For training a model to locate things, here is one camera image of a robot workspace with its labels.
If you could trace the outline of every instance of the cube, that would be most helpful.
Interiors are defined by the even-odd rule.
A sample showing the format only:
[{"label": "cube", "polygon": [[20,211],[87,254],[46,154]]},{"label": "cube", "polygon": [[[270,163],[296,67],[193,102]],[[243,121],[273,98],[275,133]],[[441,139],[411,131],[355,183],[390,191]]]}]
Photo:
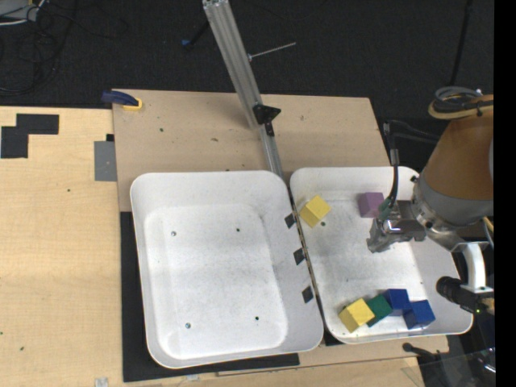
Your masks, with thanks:
[{"label": "cube", "polygon": [[311,228],[315,227],[315,225],[323,219],[328,212],[330,212],[331,207],[327,204],[324,199],[322,199],[319,195],[315,195],[312,199],[310,199],[305,206],[299,212],[299,216],[308,224]]},{"label": "cube", "polygon": [[364,299],[360,298],[344,307],[344,309],[340,311],[339,318],[349,332],[353,332],[358,327],[371,321],[374,318],[374,313],[368,307]]},{"label": "cube", "polygon": [[382,294],[378,294],[374,298],[365,302],[374,314],[374,318],[368,321],[368,327],[372,327],[383,318],[387,317],[393,312],[393,308],[387,302]]},{"label": "cube", "polygon": [[407,293],[406,289],[387,289],[383,295],[393,309],[391,315],[400,316],[405,311],[410,310],[409,293]]},{"label": "cube", "polygon": [[376,218],[380,211],[378,206],[384,201],[382,192],[366,192],[358,198],[358,209],[362,218]]},{"label": "cube", "polygon": [[403,318],[409,330],[414,327],[425,327],[435,321],[434,311],[428,300],[411,302],[411,309],[403,314]]}]

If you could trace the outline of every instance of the blue and yellow clamp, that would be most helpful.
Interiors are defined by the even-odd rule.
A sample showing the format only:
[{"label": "blue and yellow clamp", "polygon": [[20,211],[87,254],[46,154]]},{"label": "blue and yellow clamp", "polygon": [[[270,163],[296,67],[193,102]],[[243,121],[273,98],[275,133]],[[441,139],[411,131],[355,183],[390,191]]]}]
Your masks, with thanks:
[{"label": "blue and yellow clamp", "polygon": [[122,105],[124,110],[140,110],[143,104],[140,98],[133,98],[130,94],[117,90],[104,90],[100,100],[104,103]]}]

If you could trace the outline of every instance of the screw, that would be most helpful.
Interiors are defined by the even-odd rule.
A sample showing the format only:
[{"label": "screw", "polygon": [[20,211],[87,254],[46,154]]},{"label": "screw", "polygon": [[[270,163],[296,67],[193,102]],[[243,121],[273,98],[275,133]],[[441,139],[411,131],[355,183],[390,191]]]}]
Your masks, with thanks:
[{"label": "screw", "polygon": [[277,48],[272,48],[270,50],[266,50],[265,52],[260,52],[260,53],[257,53],[255,55],[250,55],[248,53],[248,59],[249,59],[249,62],[252,62],[252,58],[253,57],[258,57],[258,56],[262,56],[262,55],[267,55],[269,53],[272,53],[272,52],[277,52],[278,50],[281,50],[283,48],[289,48],[290,46],[294,46],[296,44],[296,42],[293,42],[293,43],[289,43],[289,44],[285,44],[283,46],[279,46]]}]

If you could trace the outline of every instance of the blue block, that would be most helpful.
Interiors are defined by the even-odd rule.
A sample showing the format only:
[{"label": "blue block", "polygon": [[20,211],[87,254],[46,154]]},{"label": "blue block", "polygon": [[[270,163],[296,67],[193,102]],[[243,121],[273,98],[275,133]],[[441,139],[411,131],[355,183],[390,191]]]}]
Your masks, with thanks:
[{"label": "blue block", "polygon": [[435,321],[434,311],[428,300],[411,302],[412,308],[403,314],[406,327],[410,330],[416,326],[425,327]]},{"label": "blue block", "polygon": [[409,293],[406,289],[387,289],[383,295],[393,309],[391,315],[403,315],[407,310],[410,310]]}]

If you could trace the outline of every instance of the yellow block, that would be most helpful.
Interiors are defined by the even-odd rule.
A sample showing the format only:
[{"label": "yellow block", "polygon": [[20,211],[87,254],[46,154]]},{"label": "yellow block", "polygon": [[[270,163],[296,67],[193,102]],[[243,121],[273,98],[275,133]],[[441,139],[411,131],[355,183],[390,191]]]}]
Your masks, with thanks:
[{"label": "yellow block", "polygon": [[331,207],[326,203],[326,201],[319,195],[315,195],[306,203],[305,206],[303,206],[303,209],[299,212],[299,216],[301,216],[301,218],[313,228],[327,215],[328,212],[330,212],[330,210]]},{"label": "yellow block", "polygon": [[374,313],[368,307],[363,298],[360,298],[349,306],[346,306],[339,314],[340,321],[343,322],[349,332],[353,332],[374,317]]}]

